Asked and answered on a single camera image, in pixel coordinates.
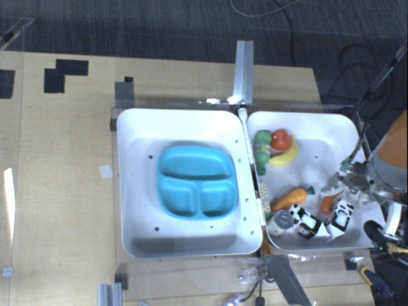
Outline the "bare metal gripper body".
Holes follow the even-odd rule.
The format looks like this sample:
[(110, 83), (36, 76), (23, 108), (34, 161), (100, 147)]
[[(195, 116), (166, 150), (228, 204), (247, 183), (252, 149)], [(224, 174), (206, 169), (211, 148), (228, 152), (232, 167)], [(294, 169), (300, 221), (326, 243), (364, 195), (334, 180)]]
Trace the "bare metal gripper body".
[(357, 195), (358, 203), (382, 203), (381, 180), (370, 162), (353, 163), (342, 183), (351, 194)]

